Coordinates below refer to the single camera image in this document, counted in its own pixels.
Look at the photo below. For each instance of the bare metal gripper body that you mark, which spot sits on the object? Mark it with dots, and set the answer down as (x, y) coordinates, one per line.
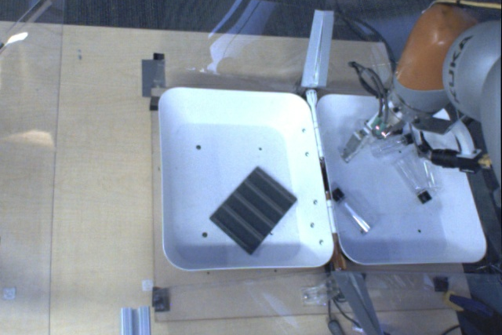
(386, 123)

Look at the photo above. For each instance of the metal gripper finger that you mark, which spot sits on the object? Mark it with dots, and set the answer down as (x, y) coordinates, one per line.
(361, 139)
(347, 149)

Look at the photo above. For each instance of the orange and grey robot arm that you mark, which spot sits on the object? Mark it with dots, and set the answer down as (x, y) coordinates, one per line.
(431, 51)

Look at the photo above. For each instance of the clear plastic bottle black cap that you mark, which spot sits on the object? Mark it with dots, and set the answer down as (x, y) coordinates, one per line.
(415, 176)
(353, 212)

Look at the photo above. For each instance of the white plastic tray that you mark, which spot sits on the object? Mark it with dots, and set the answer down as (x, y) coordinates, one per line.
(396, 231)
(235, 121)

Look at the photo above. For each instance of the black ribbed rectangular panel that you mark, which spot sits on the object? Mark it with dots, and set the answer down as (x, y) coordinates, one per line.
(253, 210)

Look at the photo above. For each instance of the black cylinder on white bracket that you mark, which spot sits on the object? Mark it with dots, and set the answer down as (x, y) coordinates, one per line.
(445, 157)

